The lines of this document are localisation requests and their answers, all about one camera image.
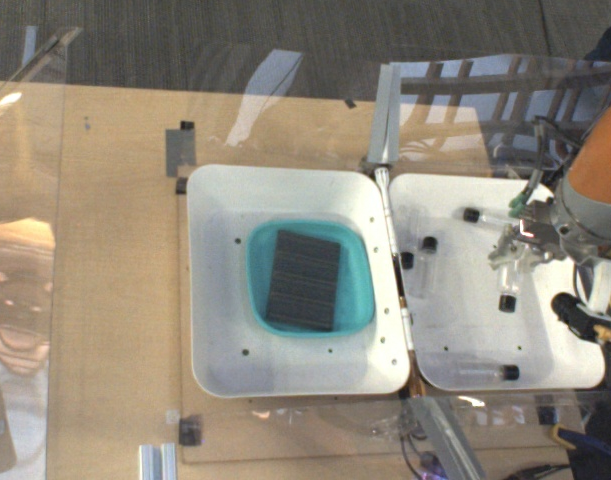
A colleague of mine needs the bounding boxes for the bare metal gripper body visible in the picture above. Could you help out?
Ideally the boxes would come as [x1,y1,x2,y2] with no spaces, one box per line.
[508,196,570,260]

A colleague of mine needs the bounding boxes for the white plastic tray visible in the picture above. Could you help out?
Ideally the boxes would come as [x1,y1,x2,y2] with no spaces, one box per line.
[388,172,607,392]
[185,163,412,400]

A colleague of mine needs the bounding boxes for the teal plastic bowl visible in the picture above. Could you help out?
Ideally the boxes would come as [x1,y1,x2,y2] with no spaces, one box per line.
[245,218,377,339]

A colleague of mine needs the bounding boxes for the dark grey ribbed pad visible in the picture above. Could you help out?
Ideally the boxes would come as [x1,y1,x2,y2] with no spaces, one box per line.
[264,228,343,333]

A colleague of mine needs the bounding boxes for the black cylinder on white bracket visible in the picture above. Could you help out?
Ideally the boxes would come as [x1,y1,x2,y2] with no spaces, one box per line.
[550,259,611,345]

